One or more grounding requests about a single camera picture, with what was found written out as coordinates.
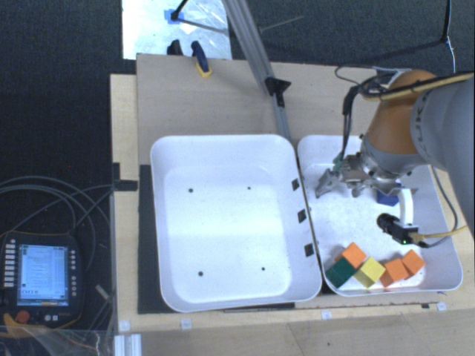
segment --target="black clamp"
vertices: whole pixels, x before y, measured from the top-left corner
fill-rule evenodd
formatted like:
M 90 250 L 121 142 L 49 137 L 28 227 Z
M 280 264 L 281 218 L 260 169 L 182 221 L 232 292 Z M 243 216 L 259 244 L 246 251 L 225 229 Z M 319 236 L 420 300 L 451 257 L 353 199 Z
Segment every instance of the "black clamp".
M 275 94 L 275 97 L 277 98 L 277 106 L 284 108 L 284 91 L 289 88 L 292 83 L 285 80 L 276 79 L 272 76 L 266 78 L 265 83 L 267 90 L 269 91 L 269 95 L 272 96 Z

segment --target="empty white tray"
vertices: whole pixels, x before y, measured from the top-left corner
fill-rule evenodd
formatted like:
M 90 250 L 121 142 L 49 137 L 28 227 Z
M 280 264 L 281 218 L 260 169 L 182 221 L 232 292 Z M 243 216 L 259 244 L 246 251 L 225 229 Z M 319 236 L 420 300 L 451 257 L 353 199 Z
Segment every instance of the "empty white tray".
M 319 292 L 295 151 L 283 137 L 164 137 L 151 149 L 151 167 L 160 286 L 172 309 L 295 302 Z
M 416 245 L 397 243 L 377 226 L 376 219 L 382 213 L 399 217 L 399 204 L 394 207 L 378 204 L 376 192 L 371 189 L 366 189 L 360 197 L 353 198 L 351 190 L 343 183 L 322 197 L 315 197 L 318 179 L 327 168 L 333 166 L 333 159 L 341 150 L 341 142 L 341 136 L 307 136 L 298 144 L 298 158 L 323 270 L 331 267 L 335 263 L 335 257 L 351 242 L 355 242 L 368 256 L 381 263 L 401 257 L 413 249 L 422 257 L 426 266 L 410 279 L 387 288 L 378 281 L 366 289 L 354 277 L 339 289 L 326 279 L 328 285 L 338 294 L 347 297 L 456 289 L 462 282 L 462 267 L 452 239 L 433 248 L 422 249 Z M 351 136 L 347 154 L 359 151 L 360 146 L 361 140 Z M 413 204 L 414 222 L 419 225 L 419 231 L 423 234 L 448 231 L 428 167 L 415 168 L 412 175 L 401 178 L 401 182 L 409 188 L 418 188 L 413 195 Z

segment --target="cube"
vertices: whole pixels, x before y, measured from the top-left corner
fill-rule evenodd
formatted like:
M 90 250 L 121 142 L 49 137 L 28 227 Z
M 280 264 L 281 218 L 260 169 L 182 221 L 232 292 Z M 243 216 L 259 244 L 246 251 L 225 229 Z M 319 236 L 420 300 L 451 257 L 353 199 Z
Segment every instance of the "cube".
M 356 269 L 345 259 L 340 258 L 335 265 L 325 271 L 327 279 L 339 289 L 341 285 L 347 282 L 356 272 Z
M 385 263 L 384 267 L 386 271 L 381 276 L 381 283 L 384 287 L 388 287 L 391 283 L 405 280 L 409 277 L 409 272 L 400 258 Z
M 335 261 L 342 257 L 346 258 L 353 268 L 358 268 L 366 258 L 366 254 L 355 243 L 351 243 L 335 258 Z
M 372 257 L 364 262 L 361 268 L 355 273 L 355 278 L 365 287 L 369 288 L 386 271 L 383 265 Z
M 404 255 L 404 257 L 402 258 L 402 263 L 404 263 L 404 266 L 406 267 L 407 272 L 409 273 L 409 277 L 412 277 L 414 274 L 416 274 L 419 270 L 422 269 L 422 266 L 425 265 L 424 260 L 412 249 L 408 253 L 406 253 L 406 255 Z

